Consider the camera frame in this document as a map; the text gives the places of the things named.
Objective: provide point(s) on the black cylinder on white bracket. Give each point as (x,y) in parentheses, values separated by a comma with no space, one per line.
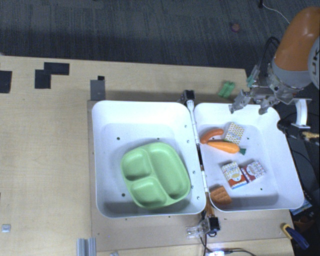
(301,110)

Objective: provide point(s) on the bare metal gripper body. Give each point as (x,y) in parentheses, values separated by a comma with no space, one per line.
(280,91)

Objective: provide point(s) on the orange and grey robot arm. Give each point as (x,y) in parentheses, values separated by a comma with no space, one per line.
(295,42)

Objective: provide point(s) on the white plastic tray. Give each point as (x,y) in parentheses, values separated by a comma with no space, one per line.
(270,155)
(140,120)

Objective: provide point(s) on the green ribbed toy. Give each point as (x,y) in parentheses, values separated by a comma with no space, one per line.
(227,89)

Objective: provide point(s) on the red and white carton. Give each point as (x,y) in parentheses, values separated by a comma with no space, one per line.
(253,171)

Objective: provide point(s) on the orange sausage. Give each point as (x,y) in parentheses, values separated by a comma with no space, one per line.
(211,135)

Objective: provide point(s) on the green divided plate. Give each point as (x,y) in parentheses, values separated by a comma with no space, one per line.
(160,172)

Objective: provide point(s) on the orange carrot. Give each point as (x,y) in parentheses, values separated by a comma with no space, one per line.
(223,147)

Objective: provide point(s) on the brown ridged biscuit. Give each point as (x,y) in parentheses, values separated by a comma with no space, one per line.
(220,195)

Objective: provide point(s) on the white and orange carton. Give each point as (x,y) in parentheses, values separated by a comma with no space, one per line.
(233,175)

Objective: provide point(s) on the white carton with yellow print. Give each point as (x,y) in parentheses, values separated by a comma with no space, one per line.
(234,133)

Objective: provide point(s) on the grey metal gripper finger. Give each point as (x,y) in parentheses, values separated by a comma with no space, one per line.
(239,101)
(267,103)

